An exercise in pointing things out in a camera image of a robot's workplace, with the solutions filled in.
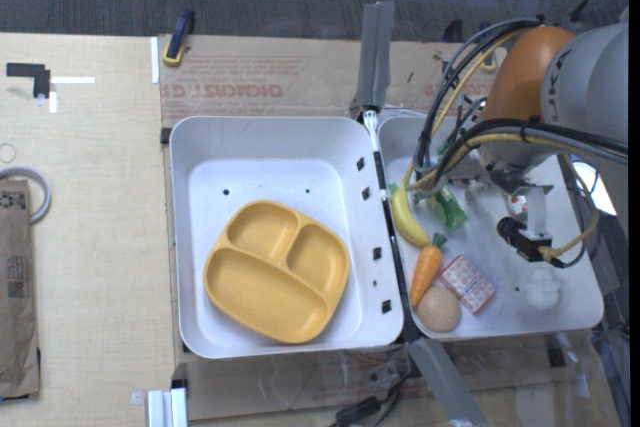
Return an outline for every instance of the wooden table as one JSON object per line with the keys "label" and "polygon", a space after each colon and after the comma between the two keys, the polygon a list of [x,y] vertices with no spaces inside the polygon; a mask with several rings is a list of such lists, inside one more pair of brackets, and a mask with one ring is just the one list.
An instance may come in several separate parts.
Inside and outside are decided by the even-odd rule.
{"label": "wooden table", "polygon": [[[49,213],[33,227],[41,390],[0,404],[0,419],[12,426],[143,426],[140,398],[168,389],[176,365],[150,38],[0,34],[0,49],[4,62],[45,64],[54,77],[96,79],[59,85],[52,114],[47,102],[37,105],[30,79],[0,76],[0,143],[15,147],[14,164],[40,171],[53,196]],[[33,193],[37,202],[37,187]],[[585,350],[584,379],[538,380],[474,396],[494,425],[540,415],[557,424],[566,418],[575,425],[614,425],[602,365],[592,348]],[[305,425],[323,426],[333,412],[203,423],[300,425],[301,414]],[[394,415],[395,422],[449,425],[432,397],[403,401]]]}

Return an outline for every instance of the yellow and black clamp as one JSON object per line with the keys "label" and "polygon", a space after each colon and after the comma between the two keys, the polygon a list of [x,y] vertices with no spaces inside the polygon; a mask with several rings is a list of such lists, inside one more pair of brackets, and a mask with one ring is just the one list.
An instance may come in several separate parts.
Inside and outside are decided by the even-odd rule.
{"label": "yellow and black clamp", "polygon": [[165,45],[162,51],[162,62],[167,66],[178,66],[180,64],[184,50],[182,39],[185,34],[193,33],[195,14],[195,11],[192,9],[183,9],[180,11],[180,17],[173,30],[171,40]]}

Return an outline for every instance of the metal ring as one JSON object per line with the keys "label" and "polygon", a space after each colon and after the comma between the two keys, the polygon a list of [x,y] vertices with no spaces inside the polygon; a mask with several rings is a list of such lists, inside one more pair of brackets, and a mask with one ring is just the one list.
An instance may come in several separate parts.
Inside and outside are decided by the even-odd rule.
{"label": "metal ring", "polygon": [[0,156],[0,162],[2,162],[3,164],[9,164],[13,162],[13,159],[16,158],[16,147],[11,143],[0,143],[0,152],[2,152],[2,148],[4,148],[5,146],[7,148],[11,148],[11,151],[13,151],[13,154],[8,159],[3,159],[2,156]]}
{"label": "metal ring", "polygon": [[45,216],[49,210],[49,206],[51,205],[51,189],[49,189],[47,181],[40,173],[38,173],[38,171],[28,166],[9,166],[4,169],[0,169],[0,180],[10,176],[31,178],[40,187],[42,187],[42,190],[44,191],[44,200],[42,201],[42,205],[40,205],[40,207],[31,214],[31,217],[29,218],[29,222],[31,224],[37,223]]}

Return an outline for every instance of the banana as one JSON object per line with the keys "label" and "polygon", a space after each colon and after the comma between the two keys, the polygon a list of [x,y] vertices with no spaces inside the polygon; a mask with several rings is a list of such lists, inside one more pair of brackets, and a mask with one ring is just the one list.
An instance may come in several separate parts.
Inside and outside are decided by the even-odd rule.
{"label": "banana", "polygon": [[391,215],[396,229],[409,242],[420,247],[431,243],[431,238],[409,210],[407,191],[402,184],[391,196]]}

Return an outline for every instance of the transparent plastic sheet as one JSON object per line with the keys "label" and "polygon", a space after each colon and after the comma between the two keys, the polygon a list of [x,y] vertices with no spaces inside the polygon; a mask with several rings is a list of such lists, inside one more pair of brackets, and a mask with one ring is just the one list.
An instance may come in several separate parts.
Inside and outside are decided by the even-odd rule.
{"label": "transparent plastic sheet", "polygon": [[[424,112],[442,61],[455,48],[392,45],[389,103]],[[192,67],[161,68],[167,130],[193,115],[345,116],[357,84],[358,42],[193,37],[189,53]],[[273,57],[259,57],[265,54]],[[469,85],[473,94],[486,94],[493,77],[490,72],[478,74],[477,83]],[[165,155],[168,162],[168,150]],[[168,168],[166,176],[169,200]],[[169,224],[173,237],[171,220]],[[174,247],[172,272],[175,291]],[[177,315],[174,295],[175,324]],[[203,360],[181,343],[177,327],[175,340],[174,382],[188,384],[194,425],[328,427],[338,412],[370,397],[381,402],[380,410],[353,425],[376,425],[378,420],[378,425],[463,425],[447,418],[400,345]],[[591,340],[590,331],[580,331],[445,346],[489,425],[617,425],[607,372]],[[403,376],[398,400],[389,408],[387,392]]]}

